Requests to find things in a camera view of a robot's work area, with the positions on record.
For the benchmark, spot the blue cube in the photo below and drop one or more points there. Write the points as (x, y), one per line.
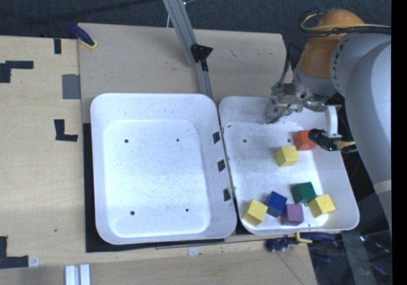
(276, 202)

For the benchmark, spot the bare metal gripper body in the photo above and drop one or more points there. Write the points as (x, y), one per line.
(300, 96)

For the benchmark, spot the orange cube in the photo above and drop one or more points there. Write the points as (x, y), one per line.
(302, 141)

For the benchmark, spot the yellow cube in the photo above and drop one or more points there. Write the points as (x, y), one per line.
(321, 205)
(287, 156)
(254, 212)

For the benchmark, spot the black cylinder on white bracket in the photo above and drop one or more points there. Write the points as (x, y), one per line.
(324, 140)

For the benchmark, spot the white plastic tray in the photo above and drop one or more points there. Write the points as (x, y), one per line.
(260, 166)
(159, 166)

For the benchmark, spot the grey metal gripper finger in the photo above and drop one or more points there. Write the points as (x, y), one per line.
(285, 110)
(271, 115)

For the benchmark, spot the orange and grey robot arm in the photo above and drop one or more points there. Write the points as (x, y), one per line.
(365, 86)

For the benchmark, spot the green cube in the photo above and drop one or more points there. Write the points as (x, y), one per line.
(303, 192)

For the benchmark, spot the pale wood board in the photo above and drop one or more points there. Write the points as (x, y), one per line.
(143, 61)

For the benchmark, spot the purple cube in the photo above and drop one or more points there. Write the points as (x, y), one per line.
(292, 214)

